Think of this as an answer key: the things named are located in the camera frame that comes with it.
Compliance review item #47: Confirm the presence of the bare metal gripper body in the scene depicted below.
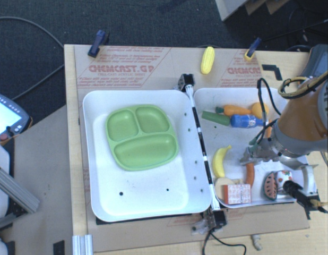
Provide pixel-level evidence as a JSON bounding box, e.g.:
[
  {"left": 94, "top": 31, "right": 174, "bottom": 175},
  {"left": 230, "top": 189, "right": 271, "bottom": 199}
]
[{"left": 253, "top": 138, "right": 310, "bottom": 171}]

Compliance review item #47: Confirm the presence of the orange sausage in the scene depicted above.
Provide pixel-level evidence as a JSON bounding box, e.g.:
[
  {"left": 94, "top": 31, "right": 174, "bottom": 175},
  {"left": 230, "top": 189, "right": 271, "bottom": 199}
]
[{"left": 245, "top": 163, "right": 256, "bottom": 189}]

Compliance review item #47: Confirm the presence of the orange stick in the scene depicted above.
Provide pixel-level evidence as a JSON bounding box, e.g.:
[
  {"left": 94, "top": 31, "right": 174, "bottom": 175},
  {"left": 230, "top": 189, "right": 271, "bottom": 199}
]
[{"left": 264, "top": 119, "right": 273, "bottom": 139}]

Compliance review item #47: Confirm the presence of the yellow banana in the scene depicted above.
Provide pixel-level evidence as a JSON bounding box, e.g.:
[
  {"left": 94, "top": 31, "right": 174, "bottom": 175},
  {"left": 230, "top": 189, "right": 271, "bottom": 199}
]
[{"left": 212, "top": 144, "right": 232, "bottom": 179}]

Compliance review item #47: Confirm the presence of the white plastic tray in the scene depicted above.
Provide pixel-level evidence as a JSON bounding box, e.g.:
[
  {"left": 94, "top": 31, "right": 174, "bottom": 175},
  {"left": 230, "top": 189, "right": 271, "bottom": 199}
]
[
  {"left": 193, "top": 87, "right": 317, "bottom": 209},
  {"left": 82, "top": 89, "right": 213, "bottom": 223}
]

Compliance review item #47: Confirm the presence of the blue bottle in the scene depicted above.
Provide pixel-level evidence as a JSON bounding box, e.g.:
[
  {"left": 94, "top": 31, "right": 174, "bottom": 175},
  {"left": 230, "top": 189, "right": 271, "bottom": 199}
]
[{"left": 230, "top": 114, "right": 264, "bottom": 129}]

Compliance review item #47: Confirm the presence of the white printed can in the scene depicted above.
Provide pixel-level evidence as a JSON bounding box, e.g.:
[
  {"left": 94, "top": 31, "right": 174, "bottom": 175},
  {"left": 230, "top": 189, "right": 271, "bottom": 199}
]
[{"left": 275, "top": 169, "right": 294, "bottom": 196}]

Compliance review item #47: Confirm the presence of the orange and white carton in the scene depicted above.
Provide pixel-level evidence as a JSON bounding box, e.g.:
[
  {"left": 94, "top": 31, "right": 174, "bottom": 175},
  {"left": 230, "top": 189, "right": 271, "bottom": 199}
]
[{"left": 222, "top": 184, "right": 253, "bottom": 205}]

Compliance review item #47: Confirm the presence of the beige bread slice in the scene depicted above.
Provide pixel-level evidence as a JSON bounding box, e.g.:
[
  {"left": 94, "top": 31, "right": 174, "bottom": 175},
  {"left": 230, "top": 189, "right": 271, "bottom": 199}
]
[{"left": 214, "top": 177, "right": 245, "bottom": 200}]

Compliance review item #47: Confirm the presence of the watermelon slice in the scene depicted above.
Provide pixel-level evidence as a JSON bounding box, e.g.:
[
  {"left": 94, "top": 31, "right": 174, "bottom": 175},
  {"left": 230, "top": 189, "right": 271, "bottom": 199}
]
[{"left": 263, "top": 171, "right": 279, "bottom": 202}]

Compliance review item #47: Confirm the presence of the yellow orange round fruit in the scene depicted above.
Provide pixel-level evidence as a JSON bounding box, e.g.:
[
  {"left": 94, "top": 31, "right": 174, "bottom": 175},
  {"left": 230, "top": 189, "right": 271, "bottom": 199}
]
[{"left": 251, "top": 102, "right": 270, "bottom": 120}]

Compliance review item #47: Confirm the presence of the orange carrot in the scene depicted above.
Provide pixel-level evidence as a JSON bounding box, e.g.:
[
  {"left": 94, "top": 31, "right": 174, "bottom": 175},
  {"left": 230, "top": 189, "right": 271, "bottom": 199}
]
[{"left": 215, "top": 104, "right": 253, "bottom": 117}]

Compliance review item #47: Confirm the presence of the green cylinder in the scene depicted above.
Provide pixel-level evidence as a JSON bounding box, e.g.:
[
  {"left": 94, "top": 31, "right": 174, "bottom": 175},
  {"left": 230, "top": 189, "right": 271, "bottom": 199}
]
[{"left": 201, "top": 110, "right": 231, "bottom": 127}]

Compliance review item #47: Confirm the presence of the thin black and white rod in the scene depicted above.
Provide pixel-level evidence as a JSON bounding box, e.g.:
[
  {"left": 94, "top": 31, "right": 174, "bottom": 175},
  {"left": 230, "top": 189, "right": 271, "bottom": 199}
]
[{"left": 185, "top": 84, "right": 220, "bottom": 211}]

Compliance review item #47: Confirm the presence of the yellow corn cob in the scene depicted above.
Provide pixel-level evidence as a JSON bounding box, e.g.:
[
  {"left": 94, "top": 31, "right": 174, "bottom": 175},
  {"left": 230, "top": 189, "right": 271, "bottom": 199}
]
[{"left": 200, "top": 46, "right": 216, "bottom": 75}]

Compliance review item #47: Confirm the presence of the green divided plate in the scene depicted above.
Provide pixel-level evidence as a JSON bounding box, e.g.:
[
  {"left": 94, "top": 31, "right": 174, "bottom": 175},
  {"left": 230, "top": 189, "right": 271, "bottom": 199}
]
[{"left": 105, "top": 104, "right": 180, "bottom": 172}]

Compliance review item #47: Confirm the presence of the brown cardboard board red print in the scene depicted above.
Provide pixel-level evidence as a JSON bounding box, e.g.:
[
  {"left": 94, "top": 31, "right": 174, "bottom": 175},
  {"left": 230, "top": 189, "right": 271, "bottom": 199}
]
[{"left": 73, "top": 45, "right": 310, "bottom": 252}]

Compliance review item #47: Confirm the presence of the black cylinder on white bracket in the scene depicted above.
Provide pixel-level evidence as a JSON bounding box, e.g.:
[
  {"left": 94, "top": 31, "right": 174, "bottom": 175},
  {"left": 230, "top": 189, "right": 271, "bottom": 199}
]
[{"left": 282, "top": 163, "right": 321, "bottom": 210}]

